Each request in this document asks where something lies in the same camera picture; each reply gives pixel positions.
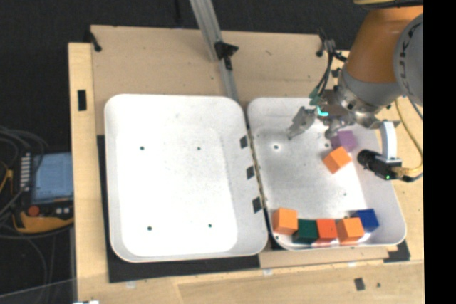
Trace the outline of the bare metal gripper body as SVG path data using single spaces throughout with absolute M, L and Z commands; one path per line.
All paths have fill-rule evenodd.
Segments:
M 354 124 L 367 129 L 378 129 L 381 121 L 375 116 L 379 107 L 368 104 L 348 88 L 323 91 L 318 106 L 328 116 L 322 117 L 330 129 L 341 129 Z

